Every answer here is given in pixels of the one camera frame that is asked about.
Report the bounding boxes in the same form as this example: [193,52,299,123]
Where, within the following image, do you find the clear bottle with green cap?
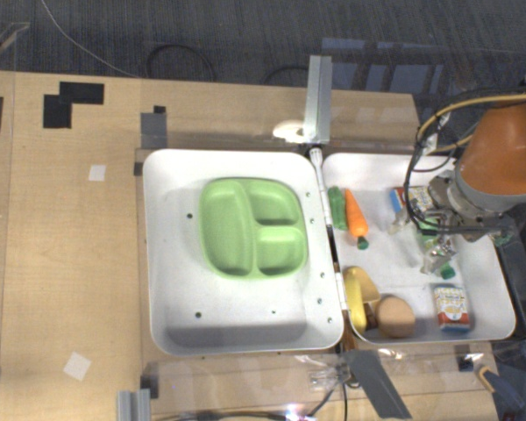
[416,228,458,281]

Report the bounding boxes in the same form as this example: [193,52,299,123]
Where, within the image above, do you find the red and white carton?
[432,283,472,334]

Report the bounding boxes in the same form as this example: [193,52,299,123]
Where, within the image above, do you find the yellow banana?
[342,266,369,335]

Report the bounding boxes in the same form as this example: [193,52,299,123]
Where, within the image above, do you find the white plastic tray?
[322,152,518,346]
[141,147,345,358]

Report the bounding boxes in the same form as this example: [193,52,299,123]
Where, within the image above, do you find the green packet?
[327,185,350,232]

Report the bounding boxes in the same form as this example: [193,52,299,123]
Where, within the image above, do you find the orange carrot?
[344,188,371,251]

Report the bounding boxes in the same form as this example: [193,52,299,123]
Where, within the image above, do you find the blue and white carton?
[389,185,431,215]

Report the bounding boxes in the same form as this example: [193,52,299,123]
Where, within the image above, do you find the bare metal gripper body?
[427,174,516,243]

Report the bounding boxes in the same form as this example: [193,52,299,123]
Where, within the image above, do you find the green divided plate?
[198,176,309,279]

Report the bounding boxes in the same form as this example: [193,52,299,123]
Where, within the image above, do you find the thin black and white rod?
[309,147,350,310]

